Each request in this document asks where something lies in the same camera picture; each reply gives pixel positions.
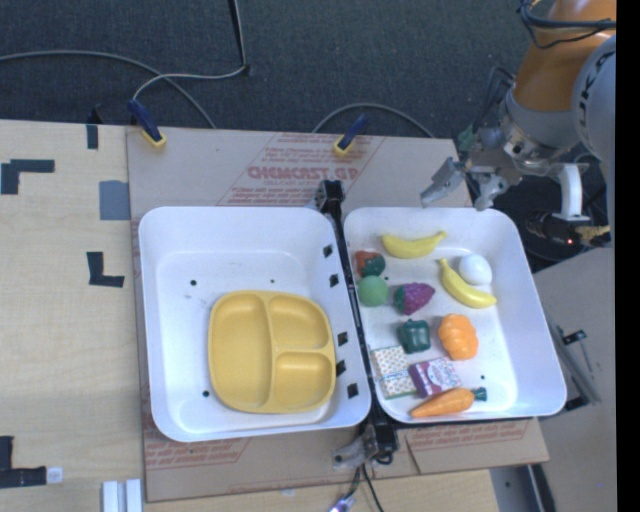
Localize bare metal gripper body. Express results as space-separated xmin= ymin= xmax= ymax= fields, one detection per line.
xmin=462 ymin=119 xmax=564 ymax=187

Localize yellow banana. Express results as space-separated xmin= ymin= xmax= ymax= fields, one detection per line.
xmin=380 ymin=229 xmax=449 ymax=261
xmin=437 ymin=257 xmax=499 ymax=310

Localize white egg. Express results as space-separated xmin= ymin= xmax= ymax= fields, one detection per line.
xmin=457 ymin=253 xmax=494 ymax=287

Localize red strawberry with green leaves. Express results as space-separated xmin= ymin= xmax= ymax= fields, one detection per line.
xmin=354 ymin=249 xmax=387 ymax=279

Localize purple grapes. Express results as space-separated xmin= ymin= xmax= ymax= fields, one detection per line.
xmin=392 ymin=281 xmax=437 ymax=317

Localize green round fruit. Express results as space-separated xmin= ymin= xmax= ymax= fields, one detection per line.
xmin=356 ymin=274 xmax=391 ymax=309

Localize orange croissant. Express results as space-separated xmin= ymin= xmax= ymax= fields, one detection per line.
xmin=437 ymin=312 xmax=480 ymax=362

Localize green bell pepper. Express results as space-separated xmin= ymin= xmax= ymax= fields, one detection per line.
xmin=396 ymin=318 xmax=433 ymax=355

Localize thin black rod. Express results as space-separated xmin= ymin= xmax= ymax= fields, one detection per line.
xmin=327 ymin=202 xmax=382 ymax=431

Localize white plastic tray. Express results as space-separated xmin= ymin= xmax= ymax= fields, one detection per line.
xmin=342 ymin=206 xmax=568 ymax=426
xmin=137 ymin=205 xmax=373 ymax=444

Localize purple and white carton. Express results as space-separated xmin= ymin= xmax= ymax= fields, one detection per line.
xmin=407 ymin=356 xmax=464 ymax=400

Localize white patterned carton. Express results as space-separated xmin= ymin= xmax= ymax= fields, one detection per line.
xmin=370 ymin=345 xmax=418 ymax=401

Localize orange carrot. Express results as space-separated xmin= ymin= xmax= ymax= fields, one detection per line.
xmin=409 ymin=386 xmax=489 ymax=420

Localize brown cardboard board, red print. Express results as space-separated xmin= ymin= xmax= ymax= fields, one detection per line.
xmin=124 ymin=124 xmax=550 ymax=504

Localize yellow divided plate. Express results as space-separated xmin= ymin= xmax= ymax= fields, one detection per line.
xmin=206 ymin=289 xmax=338 ymax=416

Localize black cylinder on white bracket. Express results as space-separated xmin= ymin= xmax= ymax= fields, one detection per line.
xmin=524 ymin=163 xmax=594 ymax=246

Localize black block with thin wires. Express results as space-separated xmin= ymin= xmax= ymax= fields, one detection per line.
xmin=366 ymin=421 xmax=400 ymax=465
xmin=313 ymin=179 xmax=347 ymax=215

